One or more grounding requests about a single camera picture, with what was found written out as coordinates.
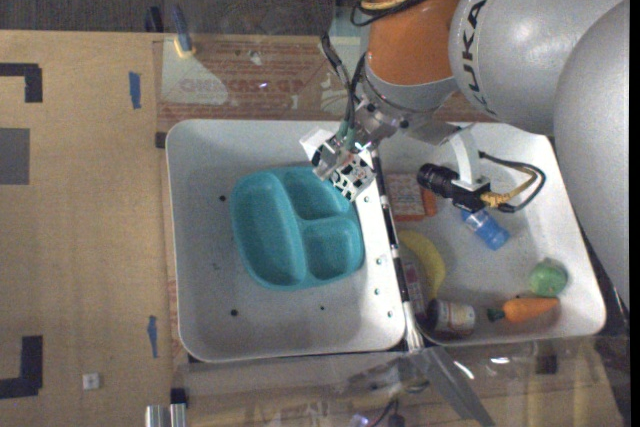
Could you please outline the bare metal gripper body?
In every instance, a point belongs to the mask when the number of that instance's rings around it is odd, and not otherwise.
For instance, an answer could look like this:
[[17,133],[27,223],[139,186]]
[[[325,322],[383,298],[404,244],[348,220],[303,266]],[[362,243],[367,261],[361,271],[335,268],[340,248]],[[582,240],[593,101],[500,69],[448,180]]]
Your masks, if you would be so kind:
[[440,145],[461,127],[434,118],[434,110],[416,111],[374,102],[368,98],[347,102],[343,121],[343,146],[353,153],[375,148],[396,134]]

